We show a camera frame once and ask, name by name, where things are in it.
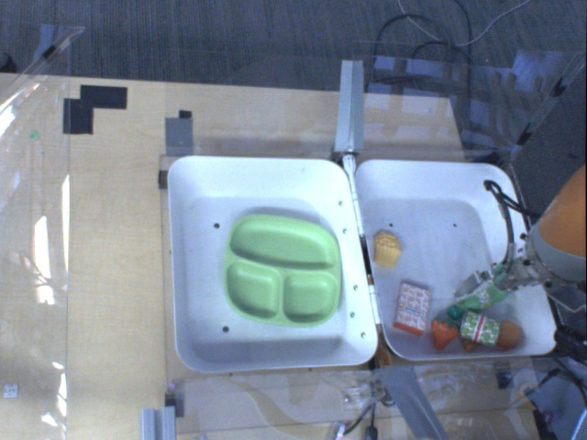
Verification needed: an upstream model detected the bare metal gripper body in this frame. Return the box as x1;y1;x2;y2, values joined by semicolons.
493;258;554;293

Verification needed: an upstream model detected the green plastic bottle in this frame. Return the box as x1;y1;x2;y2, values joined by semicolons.
447;281;509;321

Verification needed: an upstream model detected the green and white can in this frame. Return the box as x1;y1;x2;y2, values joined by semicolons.
460;311;502;348

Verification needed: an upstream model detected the white plastic tray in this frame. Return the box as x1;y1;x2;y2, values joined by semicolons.
354;159;558;362
166;155;379;375

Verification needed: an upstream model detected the orange toy carrot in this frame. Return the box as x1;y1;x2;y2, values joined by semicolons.
430;317;460;352

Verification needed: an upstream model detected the orange and white carton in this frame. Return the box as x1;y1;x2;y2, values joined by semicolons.
392;281;433;336

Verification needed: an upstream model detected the yellow toy corn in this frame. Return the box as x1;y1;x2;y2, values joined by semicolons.
371;229;404;270

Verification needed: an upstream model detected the thin black and white rod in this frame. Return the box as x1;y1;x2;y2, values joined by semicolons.
341;152;382;327

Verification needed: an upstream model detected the green divided plate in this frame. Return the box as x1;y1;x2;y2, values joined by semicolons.
223;214;344;328

